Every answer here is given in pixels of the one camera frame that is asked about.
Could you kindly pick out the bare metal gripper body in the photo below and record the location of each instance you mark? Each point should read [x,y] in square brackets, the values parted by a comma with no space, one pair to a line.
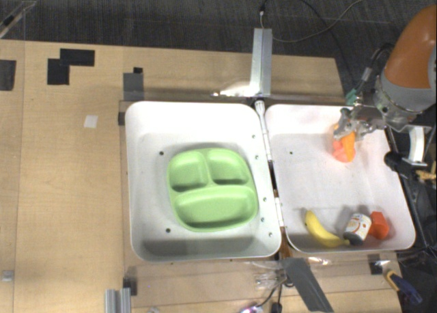
[372,115]

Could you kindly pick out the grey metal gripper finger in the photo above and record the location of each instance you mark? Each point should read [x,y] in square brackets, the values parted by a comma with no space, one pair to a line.
[362,130]
[344,123]

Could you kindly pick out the orange carrot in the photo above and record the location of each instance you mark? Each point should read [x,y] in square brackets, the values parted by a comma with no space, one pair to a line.
[349,147]

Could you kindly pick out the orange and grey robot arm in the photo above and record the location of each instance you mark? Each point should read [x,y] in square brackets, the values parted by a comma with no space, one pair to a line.
[411,55]

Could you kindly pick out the pink toy food piece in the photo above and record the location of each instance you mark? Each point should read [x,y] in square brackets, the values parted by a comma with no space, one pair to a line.
[338,153]

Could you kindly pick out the white plastic tray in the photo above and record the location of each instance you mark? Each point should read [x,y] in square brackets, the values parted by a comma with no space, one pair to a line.
[150,181]
[317,181]

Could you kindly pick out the white can with orange print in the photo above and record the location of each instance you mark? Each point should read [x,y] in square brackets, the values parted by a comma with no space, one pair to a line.
[357,228]

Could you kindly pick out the yellow banana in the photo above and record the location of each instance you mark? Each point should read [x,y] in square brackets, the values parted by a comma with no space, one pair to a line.
[319,231]

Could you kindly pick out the green divided plate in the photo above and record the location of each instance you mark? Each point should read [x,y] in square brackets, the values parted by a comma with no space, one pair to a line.
[211,202]

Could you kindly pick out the black cylinder on white bracket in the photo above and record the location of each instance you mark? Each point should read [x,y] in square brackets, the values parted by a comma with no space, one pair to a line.
[403,163]

